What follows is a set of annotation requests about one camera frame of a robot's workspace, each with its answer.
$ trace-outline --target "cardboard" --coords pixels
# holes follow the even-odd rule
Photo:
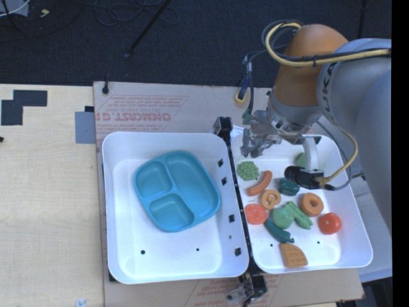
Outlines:
[[[94,83],[98,184],[106,307],[199,307],[232,306],[226,293],[236,288],[237,278],[169,281],[124,285],[110,281],[107,266],[104,179],[101,144],[115,131],[211,132],[220,116],[242,126],[247,108],[235,102],[238,88],[171,84]],[[265,109],[268,88],[256,88],[254,109]],[[356,269],[311,271],[294,274],[265,274],[268,292],[250,306],[296,306],[362,299],[364,291]]]

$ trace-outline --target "blue plate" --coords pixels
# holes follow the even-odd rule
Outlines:
[[[178,232],[212,217],[220,193],[199,159],[189,152],[165,153],[143,164],[134,187],[146,212],[163,231]]]

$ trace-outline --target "yellow cable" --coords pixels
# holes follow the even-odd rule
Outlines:
[[[352,54],[349,56],[339,56],[339,57],[333,57],[333,58],[326,58],[326,59],[319,59],[319,60],[310,60],[310,61],[290,61],[286,60],[284,58],[281,58],[278,56],[273,49],[270,46],[270,39],[271,36],[279,29],[279,28],[285,28],[288,26],[293,26],[295,28],[301,28],[302,26],[298,23],[281,23],[276,26],[274,26],[266,35],[265,39],[265,46],[266,50],[279,63],[286,65],[286,66],[292,66],[292,67],[306,67],[306,66],[316,66],[316,65],[322,65],[325,63],[333,63],[336,61],[348,61],[348,60],[355,60],[355,59],[362,59],[362,58],[368,58],[368,57],[376,57],[376,56],[386,56],[390,54],[389,49],[378,49],[378,50],[373,50],[373,51],[364,51],[364,52],[359,52],[357,54]]]
[[[341,132],[352,141],[354,145],[354,152],[351,158],[348,160],[348,162],[344,166],[340,167],[334,174],[332,174],[329,177],[318,177],[317,178],[317,181],[320,183],[321,186],[324,186],[325,184],[331,182],[335,177],[337,177],[344,170],[346,170],[352,164],[355,158],[358,156],[358,143],[356,142],[356,140],[351,135],[349,135],[347,132],[344,132],[343,130]]]

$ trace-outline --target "black pole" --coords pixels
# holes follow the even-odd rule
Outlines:
[[[362,0],[362,5],[360,7],[360,17],[359,17],[359,27],[358,27],[358,38],[362,38],[362,29],[364,27],[364,14],[367,10],[367,0]]]
[[[147,32],[150,30],[150,28],[152,27],[152,25],[154,25],[154,23],[157,21],[157,19],[160,17],[160,15],[162,14],[162,12],[165,10],[165,8],[168,6],[168,4],[171,2],[172,0],[166,0],[164,2],[164,4],[159,8],[158,12],[153,16],[153,18],[151,19],[151,21],[149,22],[149,24],[145,27],[145,29],[142,31],[142,33],[138,36],[138,38],[135,40],[134,44],[131,45],[131,47],[129,49],[127,49],[126,53],[125,53],[125,57],[129,57],[135,47],[138,45],[138,43],[143,39],[143,37],[147,34]]]

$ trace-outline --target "dark background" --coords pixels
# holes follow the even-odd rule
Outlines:
[[[0,83],[89,86],[109,74],[119,82],[236,86],[243,56],[263,49],[261,33],[277,20],[324,24],[349,40],[360,24],[363,38],[392,35],[392,0],[172,0],[126,58],[164,1],[31,0],[27,17],[0,17]],[[257,57],[254,86],[272,87],[277,69],[267,54]]]

